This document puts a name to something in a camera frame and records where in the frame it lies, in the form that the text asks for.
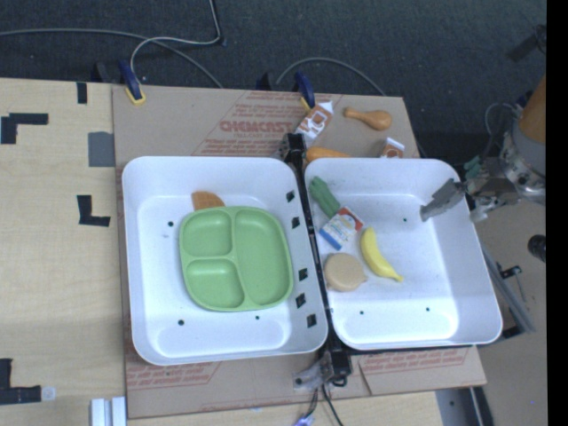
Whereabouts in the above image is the small orange and white carton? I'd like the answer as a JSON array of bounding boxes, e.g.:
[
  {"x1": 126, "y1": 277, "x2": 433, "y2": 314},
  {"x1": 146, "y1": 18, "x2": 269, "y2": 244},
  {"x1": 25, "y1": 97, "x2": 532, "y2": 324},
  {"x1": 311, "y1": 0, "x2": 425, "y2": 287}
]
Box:
[{"x1": 378, "y1": 137, "x2": 406, "y2": 160}]

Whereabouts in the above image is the thin black rod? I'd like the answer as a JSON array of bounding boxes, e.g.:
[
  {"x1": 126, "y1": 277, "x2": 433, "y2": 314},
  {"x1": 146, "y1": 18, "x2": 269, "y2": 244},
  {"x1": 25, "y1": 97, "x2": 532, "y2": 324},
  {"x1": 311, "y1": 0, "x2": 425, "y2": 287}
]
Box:
[{"x1": 294, "y1": 160, "x2": 335, "y2": 354}]

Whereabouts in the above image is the black block with thin wires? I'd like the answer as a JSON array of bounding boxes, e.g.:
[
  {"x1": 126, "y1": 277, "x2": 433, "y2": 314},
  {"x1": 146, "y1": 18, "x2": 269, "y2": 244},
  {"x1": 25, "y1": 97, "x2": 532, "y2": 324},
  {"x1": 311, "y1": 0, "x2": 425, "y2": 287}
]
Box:
[
  {"x1": 327, "y1": 348, "x2": 354, "y2": 388},
  {"x1": 282, "y1": 131, "x2": 308, "y2": 164}
]

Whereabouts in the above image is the yellow banana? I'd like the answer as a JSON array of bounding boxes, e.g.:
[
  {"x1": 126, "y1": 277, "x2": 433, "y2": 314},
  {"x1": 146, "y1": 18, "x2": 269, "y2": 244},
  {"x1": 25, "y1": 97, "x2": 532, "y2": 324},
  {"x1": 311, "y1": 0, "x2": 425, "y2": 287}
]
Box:
[{"x1": 359, "y1": 226, "x2": 406, "y2": 284}]

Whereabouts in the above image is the orange pizza slice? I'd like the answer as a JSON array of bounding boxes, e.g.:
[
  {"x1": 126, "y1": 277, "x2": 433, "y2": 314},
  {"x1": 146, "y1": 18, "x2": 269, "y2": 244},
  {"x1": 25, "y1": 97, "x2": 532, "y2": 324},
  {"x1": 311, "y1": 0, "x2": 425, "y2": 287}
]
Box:
[{"x1": 191, "y1": 190, "x2": 226, "y2": 211}]

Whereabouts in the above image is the white, blue and red carton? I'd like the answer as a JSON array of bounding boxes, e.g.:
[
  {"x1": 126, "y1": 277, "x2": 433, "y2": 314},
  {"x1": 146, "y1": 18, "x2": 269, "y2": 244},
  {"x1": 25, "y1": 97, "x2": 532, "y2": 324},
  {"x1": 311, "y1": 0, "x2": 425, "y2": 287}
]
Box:
[{"x1": 319, "y1": 206, "x2": 366, "y2": 252}]

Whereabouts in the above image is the green divided plate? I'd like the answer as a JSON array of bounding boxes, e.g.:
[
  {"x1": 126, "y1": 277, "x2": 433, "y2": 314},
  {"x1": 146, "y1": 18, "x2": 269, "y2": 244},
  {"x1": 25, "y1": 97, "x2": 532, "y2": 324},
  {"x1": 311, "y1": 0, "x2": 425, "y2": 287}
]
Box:
[{"x1": 178, "y1": 205, "x2": 295, "y2": 313}]

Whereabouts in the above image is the tan round biscuit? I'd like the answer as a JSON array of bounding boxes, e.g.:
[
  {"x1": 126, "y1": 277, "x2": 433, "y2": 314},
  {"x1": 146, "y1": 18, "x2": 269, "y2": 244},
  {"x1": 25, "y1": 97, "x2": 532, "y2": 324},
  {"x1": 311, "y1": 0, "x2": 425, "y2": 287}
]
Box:
[{"x1": 323, "y1": 252, "x2": 369, "y2": 294}]

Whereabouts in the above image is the orange carrot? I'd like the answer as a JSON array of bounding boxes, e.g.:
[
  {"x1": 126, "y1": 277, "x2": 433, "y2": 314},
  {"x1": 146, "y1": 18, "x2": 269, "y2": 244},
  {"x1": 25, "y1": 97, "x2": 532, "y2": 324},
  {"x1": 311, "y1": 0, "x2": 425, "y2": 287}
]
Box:
[{"x1": 304, "y1": 146, "x2": 352, "y2": 165}]

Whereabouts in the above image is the white plastic tray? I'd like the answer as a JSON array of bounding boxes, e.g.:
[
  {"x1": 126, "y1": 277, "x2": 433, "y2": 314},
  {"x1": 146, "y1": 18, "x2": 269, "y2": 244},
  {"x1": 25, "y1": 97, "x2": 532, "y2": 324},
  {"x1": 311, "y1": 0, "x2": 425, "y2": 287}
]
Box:
[
  {"x1": 304, "y1": 156, "x2": 504, "y2": 351},
  {"x1": 122, "y1": 155, "x2": 329, "y2": 367}
]

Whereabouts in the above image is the brown chicken drumstick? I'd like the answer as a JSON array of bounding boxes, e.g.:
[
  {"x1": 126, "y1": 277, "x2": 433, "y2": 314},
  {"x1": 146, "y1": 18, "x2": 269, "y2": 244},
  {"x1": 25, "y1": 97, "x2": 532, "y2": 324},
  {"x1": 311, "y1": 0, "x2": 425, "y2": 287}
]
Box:
[{"x1": 343, "y1": 106, "x2": 393, "y2": 132}]

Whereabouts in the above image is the tall orange and white carton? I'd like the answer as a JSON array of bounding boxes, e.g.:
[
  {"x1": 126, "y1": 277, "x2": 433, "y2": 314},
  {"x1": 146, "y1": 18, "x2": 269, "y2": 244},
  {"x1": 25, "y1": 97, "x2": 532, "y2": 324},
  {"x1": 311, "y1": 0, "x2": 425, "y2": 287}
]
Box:
[{"x1": 294, "y1": 100, "x2": 335, "y2": 148}]

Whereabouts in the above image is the brown cardboard board, red print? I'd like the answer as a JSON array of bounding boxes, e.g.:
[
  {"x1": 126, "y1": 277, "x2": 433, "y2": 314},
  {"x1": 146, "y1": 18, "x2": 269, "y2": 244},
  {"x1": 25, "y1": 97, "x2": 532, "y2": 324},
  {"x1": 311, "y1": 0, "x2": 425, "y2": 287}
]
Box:
[{"x1": 111, "y1": 84, "x2": 488, "y2": 420}]

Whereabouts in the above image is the green toy vegetable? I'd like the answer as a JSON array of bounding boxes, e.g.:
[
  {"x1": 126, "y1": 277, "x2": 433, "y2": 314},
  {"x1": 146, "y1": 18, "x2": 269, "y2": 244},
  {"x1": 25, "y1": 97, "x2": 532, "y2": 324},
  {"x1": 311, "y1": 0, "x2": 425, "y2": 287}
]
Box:
[{"x1": 308, "y1": 175, "x2": 343, "y2": 220}]

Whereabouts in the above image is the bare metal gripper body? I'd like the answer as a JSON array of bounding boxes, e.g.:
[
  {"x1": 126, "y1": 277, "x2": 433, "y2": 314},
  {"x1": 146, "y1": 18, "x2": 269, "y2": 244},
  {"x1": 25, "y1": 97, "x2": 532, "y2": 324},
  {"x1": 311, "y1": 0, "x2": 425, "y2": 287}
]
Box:
[{"x1": 462, "y1": 147, "x2": 548, "y2": 209}]

